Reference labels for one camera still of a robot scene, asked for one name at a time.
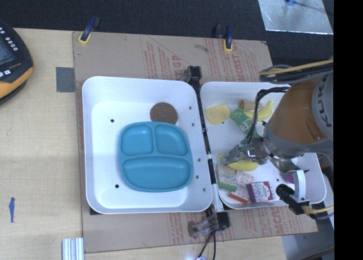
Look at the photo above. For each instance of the yellow crisp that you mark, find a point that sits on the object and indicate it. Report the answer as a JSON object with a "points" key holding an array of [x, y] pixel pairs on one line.
{"points": [[217, 114]]}

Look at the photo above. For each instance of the purple and white carton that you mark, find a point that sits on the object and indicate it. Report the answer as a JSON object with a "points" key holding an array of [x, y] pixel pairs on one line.
{"points": [[259, 192]]}

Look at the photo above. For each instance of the green bottle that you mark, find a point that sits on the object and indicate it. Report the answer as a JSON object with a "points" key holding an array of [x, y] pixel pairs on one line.
{"points": [[241, 120]]}

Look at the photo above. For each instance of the black cylinder on white bracket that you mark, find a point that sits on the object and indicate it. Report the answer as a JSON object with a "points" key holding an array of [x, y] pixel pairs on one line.
{"points": [[295, 196]]}

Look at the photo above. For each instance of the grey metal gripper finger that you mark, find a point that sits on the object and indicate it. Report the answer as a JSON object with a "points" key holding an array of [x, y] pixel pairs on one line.
{"points": [[237, 149], [230, 158]]}

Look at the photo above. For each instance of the blue divided plate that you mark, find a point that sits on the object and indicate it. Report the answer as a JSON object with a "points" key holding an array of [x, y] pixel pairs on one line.
{"points": [[156, 162]]}

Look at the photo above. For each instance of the white plastic tray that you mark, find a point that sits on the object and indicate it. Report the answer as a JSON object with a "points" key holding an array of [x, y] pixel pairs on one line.
{"points": [[99, 140], [221, 140]]}

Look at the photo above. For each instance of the yellow banana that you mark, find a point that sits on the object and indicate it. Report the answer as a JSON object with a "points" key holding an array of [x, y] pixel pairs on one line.
{"points": [[263, 113]]}

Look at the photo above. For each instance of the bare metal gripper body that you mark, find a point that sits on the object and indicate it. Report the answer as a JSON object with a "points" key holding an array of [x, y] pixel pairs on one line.
{"points": [[256, 151]]}

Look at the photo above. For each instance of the brown bread piece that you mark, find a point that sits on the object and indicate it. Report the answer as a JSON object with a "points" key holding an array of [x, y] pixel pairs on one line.
{"points": [[246, 105]]}

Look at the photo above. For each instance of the yellow lemon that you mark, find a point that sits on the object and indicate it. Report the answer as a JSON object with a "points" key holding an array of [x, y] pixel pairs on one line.
{"points": [[244, 166]]}

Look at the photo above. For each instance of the brown round biscuit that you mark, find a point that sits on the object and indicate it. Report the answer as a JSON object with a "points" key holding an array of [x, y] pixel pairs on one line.
{"points": [[163, 113]]}

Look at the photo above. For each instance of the pink and white packet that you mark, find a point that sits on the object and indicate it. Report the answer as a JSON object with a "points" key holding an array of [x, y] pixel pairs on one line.
{"points": [[244, 181]]}

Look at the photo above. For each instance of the brown cardboard board red print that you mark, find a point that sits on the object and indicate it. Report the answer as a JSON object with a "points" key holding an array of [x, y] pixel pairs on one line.
{"points": [[127, 55]]}

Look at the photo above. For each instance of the thin black and white rod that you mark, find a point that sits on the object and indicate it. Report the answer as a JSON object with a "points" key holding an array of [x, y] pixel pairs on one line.
{"points": [[204, 134]]}

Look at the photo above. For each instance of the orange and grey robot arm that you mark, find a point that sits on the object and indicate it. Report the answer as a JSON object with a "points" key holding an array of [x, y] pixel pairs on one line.
{"points": [[295, 120]]}

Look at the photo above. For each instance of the orange bar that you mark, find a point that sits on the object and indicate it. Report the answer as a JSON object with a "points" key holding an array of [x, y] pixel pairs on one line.
{"points": [[238, 198]]}

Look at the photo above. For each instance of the colourful patterned packet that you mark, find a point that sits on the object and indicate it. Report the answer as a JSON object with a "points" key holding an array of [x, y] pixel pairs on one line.
{"points": [[227, 175]]}

